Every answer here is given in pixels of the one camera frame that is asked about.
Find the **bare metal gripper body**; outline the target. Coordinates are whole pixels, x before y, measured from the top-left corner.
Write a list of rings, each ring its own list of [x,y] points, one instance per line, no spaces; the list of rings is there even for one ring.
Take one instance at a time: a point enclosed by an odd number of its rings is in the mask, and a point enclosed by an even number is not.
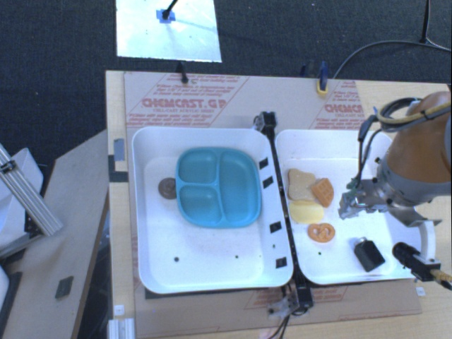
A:
[[[355,203],[374,205],[375,212],[384,213],[397,208],[392,188],[382,179],[362,179],[356,187]]]

